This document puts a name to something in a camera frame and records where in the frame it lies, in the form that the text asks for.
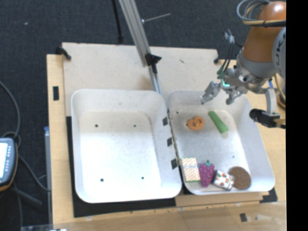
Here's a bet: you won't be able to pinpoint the brown round biscuit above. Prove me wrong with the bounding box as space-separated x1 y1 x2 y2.
228 166 252 191

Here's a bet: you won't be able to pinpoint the orange pretzel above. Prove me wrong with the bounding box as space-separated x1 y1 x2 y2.
186 116 205 131

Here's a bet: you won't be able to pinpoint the white plastic tray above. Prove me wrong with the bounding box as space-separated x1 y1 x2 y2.
71 89 183 204
167 90 276 196

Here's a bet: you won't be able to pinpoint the black cylinder on white bracket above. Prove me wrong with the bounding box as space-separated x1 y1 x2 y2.
249 88 286 129

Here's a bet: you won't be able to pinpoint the orange patterned carton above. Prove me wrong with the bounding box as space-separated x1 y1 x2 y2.
180 157 201 183

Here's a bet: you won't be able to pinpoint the pale wood board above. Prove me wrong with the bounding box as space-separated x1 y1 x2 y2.
61 42 270 207

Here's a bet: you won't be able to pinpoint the purple grapes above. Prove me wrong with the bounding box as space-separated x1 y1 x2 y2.
198 160 215 188

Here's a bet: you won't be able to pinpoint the white can with red print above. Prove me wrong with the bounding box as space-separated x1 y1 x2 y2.
212 170 235 191

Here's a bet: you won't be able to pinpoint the green stick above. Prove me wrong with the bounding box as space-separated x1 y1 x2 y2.
207 110 229 134

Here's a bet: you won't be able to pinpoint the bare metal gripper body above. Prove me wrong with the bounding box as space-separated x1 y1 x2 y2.
220 67 268 95

